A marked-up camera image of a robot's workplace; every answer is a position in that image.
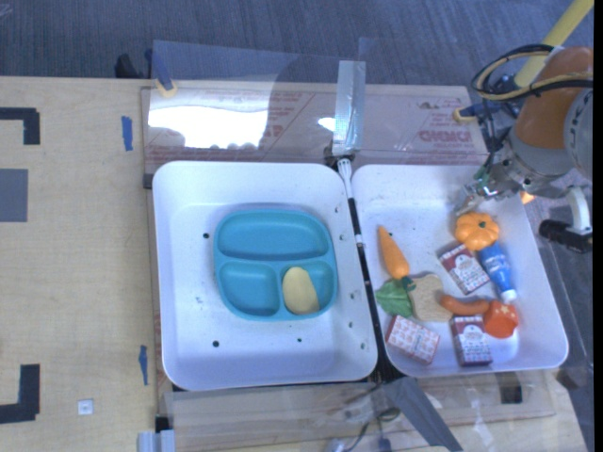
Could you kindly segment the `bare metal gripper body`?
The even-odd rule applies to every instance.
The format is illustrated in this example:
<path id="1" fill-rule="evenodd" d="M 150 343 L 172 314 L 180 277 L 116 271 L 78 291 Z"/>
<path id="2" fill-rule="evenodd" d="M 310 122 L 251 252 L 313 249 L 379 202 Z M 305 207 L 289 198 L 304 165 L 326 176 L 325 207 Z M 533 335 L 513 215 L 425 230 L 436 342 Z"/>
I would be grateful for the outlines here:
<path id="1" fill-rule="evenodd" d="M 486 201 L 501 200 L 526 191 L 534 179 L 535 169 L 517 155 L 489 153 L 464 186 L 464 195 L 477 192 L 483 195 Z"/>

